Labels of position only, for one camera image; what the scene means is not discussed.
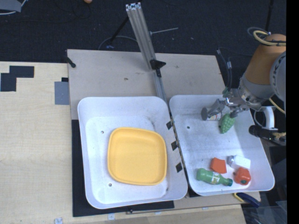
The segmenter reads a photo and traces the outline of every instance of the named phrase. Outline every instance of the wooden surface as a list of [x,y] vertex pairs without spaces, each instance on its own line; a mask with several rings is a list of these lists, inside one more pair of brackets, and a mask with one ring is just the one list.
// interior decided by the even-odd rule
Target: wooden surface
[[245,223],[232,195],[186,197],[174,210],[116,213],[112,221],[108,214],[72,217],[71,111],[54,96],[68,65],[0,62],[0,72],[10,65],[34,66],[35,74],[17,78],[16,92],[0,92],[0,223]]

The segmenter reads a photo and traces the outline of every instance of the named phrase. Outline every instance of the green plastic object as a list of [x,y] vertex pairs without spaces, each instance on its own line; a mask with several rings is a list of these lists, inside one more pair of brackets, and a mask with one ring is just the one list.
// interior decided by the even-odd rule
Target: green plastic object
[[199,181],[204,181],[209,184],[223,184],[224,186],[233,185],[233,180],[230,178],[224,178],[221,174],[205,170],[204,168],[199,168],[196,173],[196,179]]
[[231,118],[229,113],[222,116],[220,120],[220,133],[226,133],[235,124],[235,118]]

